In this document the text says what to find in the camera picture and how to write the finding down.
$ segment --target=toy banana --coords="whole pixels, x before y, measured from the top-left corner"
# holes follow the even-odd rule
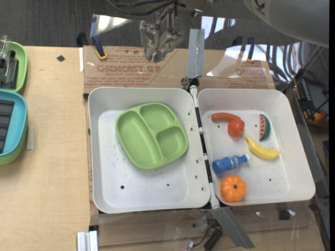
[[[259,156],[263,159],[274,159],[279,155],[279,151],[277,150],[270,150],[262,147],[259,145],[256,141],[253,141],[251,138],[249,138],[248,135],[245,136],[245,139],[248,142],[250,151],[254,154]]]

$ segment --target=watermelon rind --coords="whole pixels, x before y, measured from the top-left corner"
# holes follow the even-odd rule
[[[260,115],[260,141],[267,139],[270,135],[270,121],[265,115]]]

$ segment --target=white tray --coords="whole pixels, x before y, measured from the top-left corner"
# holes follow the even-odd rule
[[[204,89],[198,94],[200,115],[209,160],[248,153],[250,161],[221,176],[212,171],[216,195],[229,206],[309,200],[315,184],[287,97],[276,90]],[[227,121],[212,122],[216,112],[229,112],[245,122],[241,138],[233,139]],[[259,141],[260,114],[271,123],[270,136]],[[279,150],[273,160],[264,160],[249,151],[244,135],[263,147]],[[228,202],[220,194],[220,183],[227,175],[239,175],[247,183],[247,195],[239,202]]]
[[[116,118],[129,108],[148,102],[169,106],[180,120],[188,138],[186,153],[165,166],[144,170],[133,165],[123,151],[115,131]],[[251,160],[226,175],[239,175],[247,183],[247,195],[227,202],[220,182],[212,172],[218,199],[230,206],[309,200],[315,184],[284,94],[276,90],[205,89],[198,102],[209,161],[248,153]],[[178,88],[100,87],[88,98],[90,115],[93,199],[105,213],[200,208],[210,197],[208,177],[196,113],[191,95]],[[253,155],[246,140],[234,140],[227,122],[211,121],[215,112],[230,112],[245,122],[245,132],[259,138],[259,114],[271,122],[271,134],[261,142],[280,151],[265,161]]]
[[[169,106],[185,129],[188,149],[156,169],[137,168],[123,151],[116,118],[148,102]],[[199,208],[209,200],[209,184],[193,99],[178,88],[101,87],[88,97],[93,199],[105,213]]]

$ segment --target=toy tomato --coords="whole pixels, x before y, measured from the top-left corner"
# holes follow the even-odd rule
[[[244,122],[236,115],[227,112],[218,112],[211,116],[212,121],[226,120],[228,123],[228,132],[234,138],[239,138],[244,132]]]
[[[228,202],[238,202],[247,194],[247,184],[237,175],[227,176],[221,182],[220,192]]]

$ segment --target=black plug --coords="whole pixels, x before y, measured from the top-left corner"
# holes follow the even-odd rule
[[[213,231],[212,235],[204,245],[205,250],[211,251],[222,235],[223,235],[222,230],[215,229],[215,231]]]

